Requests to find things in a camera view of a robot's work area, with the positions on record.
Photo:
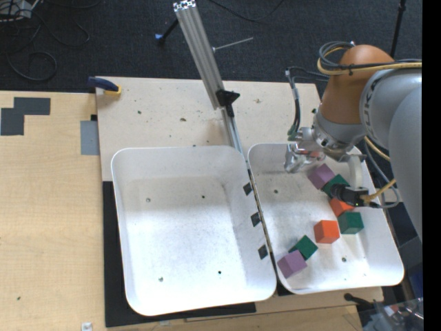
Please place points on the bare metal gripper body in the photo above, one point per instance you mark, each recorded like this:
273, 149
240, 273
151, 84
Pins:
311, 142

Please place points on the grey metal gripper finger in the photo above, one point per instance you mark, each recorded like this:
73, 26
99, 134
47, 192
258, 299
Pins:
290, 159
305, 160

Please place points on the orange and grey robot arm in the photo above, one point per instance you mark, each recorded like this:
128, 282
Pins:
389, 116

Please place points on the purple cube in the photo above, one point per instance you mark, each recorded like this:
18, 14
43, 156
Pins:
321, 176
291, 264

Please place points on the green cube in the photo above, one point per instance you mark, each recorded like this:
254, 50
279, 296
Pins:
305, 247
333, 181
350, 222

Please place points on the white plastic tray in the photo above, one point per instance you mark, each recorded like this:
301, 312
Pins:
186, 226
306, 212

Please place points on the orange cube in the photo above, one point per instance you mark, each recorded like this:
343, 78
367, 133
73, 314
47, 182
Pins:
326, 231
339, 206

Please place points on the pale wood board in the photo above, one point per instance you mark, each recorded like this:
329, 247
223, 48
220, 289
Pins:
155, 122

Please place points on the black cylinder on white bracket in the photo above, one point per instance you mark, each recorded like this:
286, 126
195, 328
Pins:
348, 195

